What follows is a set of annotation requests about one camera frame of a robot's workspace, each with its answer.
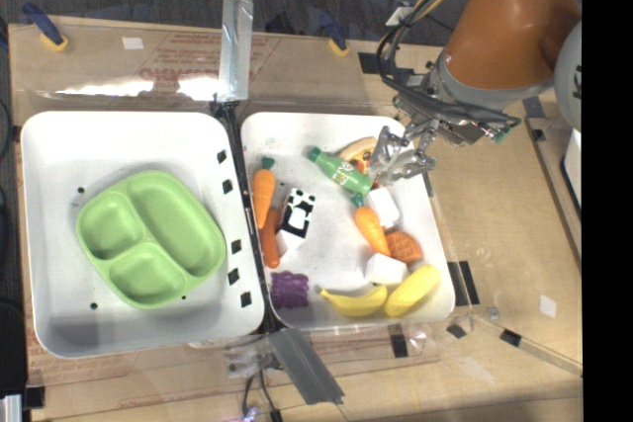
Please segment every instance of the yellow banana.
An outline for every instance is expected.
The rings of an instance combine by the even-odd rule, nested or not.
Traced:
[[[440,272],[435,266],[425,264],[417,268],[389,296],[385,304],[385,313],[389,316],[405,314],[431,292],[440,280]]]
[[[378,139],[376,137],[363,137],[362,139],[358,139],[357,141],[345,146],[338,152],[338,157],[348,162],[353,158],[364,160],[363,155],[365,153],[371,154],[371,152],[374,151],[374,148],[376,148],[377,142]]]
[[[350,317],[371,315],[387,300],[387,287],[378,285],[363,295],[336,295],[322,289],[319,293],[334,306],[340,314]]]

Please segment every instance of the toy bottle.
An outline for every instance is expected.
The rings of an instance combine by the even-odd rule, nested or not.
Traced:
[[[353,194],[364,197],[372,189],[372,180],[342,158],[327,155],[318,148],[314,148],[308,158],[325,176]]]

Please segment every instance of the toy carrot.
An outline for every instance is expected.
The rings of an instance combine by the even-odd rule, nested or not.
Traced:
[[[391,257],[385,231],[380,225],[378,215],[371,208],[363,206],[363,197],[359,194],[352,198],[352,203],[356,206],[354,221],[363,237],[374,251]]]
[[[264,264],[270,269],[279,266],[279,251],[277,250],[277,225],[281,218],[281,213],[274,208],[270,208],[266,214],[264,226],[259,229],[259,241],[261,251],[264,255]]]
[[[262,157],[261,168],[253,176],[253,210],[257,228],[262,228],[266,221],[266,214],[270,209],[275,192],[275,175],[270,170],[275,165],[275,160]]]

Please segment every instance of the purple toy grapes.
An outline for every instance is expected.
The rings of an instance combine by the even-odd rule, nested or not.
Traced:
[[[290,271],[272,273],[270,298],[275,309],[304,307],[308,305],[308,277]]]

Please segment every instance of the green divided plate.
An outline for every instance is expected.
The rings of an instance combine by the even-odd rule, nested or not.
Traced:
[[[112,290],[139,308],[183,296],[226,256],[214,219],[163,171],[137,173],[91,199],[79,213],[77,234]]]

